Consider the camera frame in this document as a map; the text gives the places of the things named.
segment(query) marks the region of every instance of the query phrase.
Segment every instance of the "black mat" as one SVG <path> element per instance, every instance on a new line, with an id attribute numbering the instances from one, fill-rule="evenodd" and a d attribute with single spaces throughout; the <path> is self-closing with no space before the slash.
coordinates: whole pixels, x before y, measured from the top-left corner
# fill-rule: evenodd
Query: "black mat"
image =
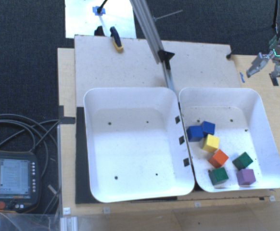
<path id="1" fill-rule="evenodd" d="M 147 0 L 162 39 L 230 44 L 235 54 L 268 52 L 274 32 L 275 0 Z M 15 113 L 37 121 L 58 118 L 57 48 L 73 48 L 65 38 L 64 0 L 0 0 L 0 114 Z M 143 37 L 138 23 L 137 36 Z M 9 133 L 0 130 L 0 139 Z M 28 142 L 15 142 L 21 150 Z M 39 151 L 41 164 L 43 151 Z M 50 165 L 40 206 L 42 213 L 58 189 L 57 152 Z"/>

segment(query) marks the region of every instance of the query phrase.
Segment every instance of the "cube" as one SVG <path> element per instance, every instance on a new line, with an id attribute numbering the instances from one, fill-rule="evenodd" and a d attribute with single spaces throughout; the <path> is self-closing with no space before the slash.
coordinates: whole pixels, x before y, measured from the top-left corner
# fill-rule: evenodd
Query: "cube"
<path id="1" fill-rule="evenodd" d="M 219 149 L 208 161 L 215 168 L 218 168 L 223 166 L 228 158 L 229 157 L 222 150 Z"/>
<path id="2" fill-rule="evenodd" d="M 206 136 L 208 134 L 214 135 L 214 133 L 215 133 L 215 124 L 214 123 L 204 121 L 204 122 L 202 122 L 201 127 L 202 127 L 204 136 Z"/>
<path id="3" fill-rule="evenodd" d="M 214 186 L 224 183 L 227 179 L 229 179 L 228 174 L 224 167 L 215 168 L 212 171 L 210 171 L 208 175 Z"/>
<path id="4" fill-rule="evenodd" d="M 204 137 L 201 126 L 190 126 L 186 132 L 189 142 L 200 141 Z"/>
<path id="5" fill-rule="evenodd" d="M 218 149 L 218 146 L 219 138 L 208 134 L 203 141 L 202 149 L 214 153 Z"/>
<path id="6" fill-rule="evenodd" d="M 248 165 L 250 165 L 252 162 L 253 162 L 253 160 L 247 154 L 247 152 L 244 152 L 238 158 L 236 158 L 232 161 L 232 163 L 235 165 L 235 167 L 238 170 L 241 170 L 242 168 L 247 168 Z"/>
<path id="7" fill-rule="evenodd" d="M 249 186 L 255 182 L 253 169 L 243 168 L 236 173 L 237 181 L 240 186 Z"/>

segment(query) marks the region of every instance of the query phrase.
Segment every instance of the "wooden table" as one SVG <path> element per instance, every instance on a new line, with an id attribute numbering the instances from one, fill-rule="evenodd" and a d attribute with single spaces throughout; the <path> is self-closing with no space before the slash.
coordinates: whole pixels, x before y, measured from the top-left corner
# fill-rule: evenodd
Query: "wooden table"
<path id="1" fill-rule="evenodd" d="M 234 55 L 237 74 L 245 75 L 255 56 Z M 280 154 L 280 78 L 279 86 L 274 87 L 268 74 L 273 70 L 273 64 L 269 63 L 260 73 L 251 78 L 245 77 L 245 83 L 241 87 L 252 88 L 257 91 L 264 103 L 267 117 Z M 75 89 L 75 50 L 58 49 L 58 77 L 59 77 L 59 104 L 64 106 L 64 116 L 76 117 L 76 89 Z M 280 210 L 280 189 L 256 190 L 239 192 L 192 192 L 181 196 L 176 201 L 165 202 L 120 202 L 111 204 L 75 204 L 75 157 L 76 157 L 76 125 L 62 124 L 60 126 L 61 139 L 61 171 L 62 171 L 62 207 L 67 208 L 67 213 L 72 215 L 102 214 L 104 207 L 109 207 L 112 214 L 143 212 L 143 211 L 165 211 L 170 216 L 174 210 L 188 208 L 192 212 L 195 207 L 201 206 L 212 208 L 212 206 L 230 205 L 239 208 L 241 204 L 253 206 L 254 204 L 265 205 L 271 208 L 269 197 L 274 196 L 278 201 Z"/>

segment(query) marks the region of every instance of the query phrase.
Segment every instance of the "yellow cube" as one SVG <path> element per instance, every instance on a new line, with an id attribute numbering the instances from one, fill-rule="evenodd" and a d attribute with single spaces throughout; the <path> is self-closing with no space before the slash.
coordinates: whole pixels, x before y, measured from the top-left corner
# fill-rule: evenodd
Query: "yellow cube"
<path id="1" fill-rule="evenodd" d="M 219 146 L 219 138 L 208 134 L 203 141 L 202 149 L 214 153 Z"/>

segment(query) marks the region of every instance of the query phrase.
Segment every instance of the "green cube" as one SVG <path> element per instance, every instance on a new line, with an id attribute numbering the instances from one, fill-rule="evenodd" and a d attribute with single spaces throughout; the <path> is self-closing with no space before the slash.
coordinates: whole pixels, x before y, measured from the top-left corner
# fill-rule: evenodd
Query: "green cube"
<path id="1" fill-rule="evenodd" d="M 236 158 L 232 161 L 232 163 L 235 165 L 235 167 L 238 170 L 241 170 L 243 168 L 247 168 L 248 165 L 250 165 L 252 162 L 253 162 L 253 160 L 251 159 L 251 157 L 246 152 L 244 152 L 238 158 Z"/>
<path id="2" fill-rule="evenodd" d="M 229 179 L 224 167 L 215 168 L 210 171 L 208 175 L 214 186 L 224 183 L 227 179 Z"/>

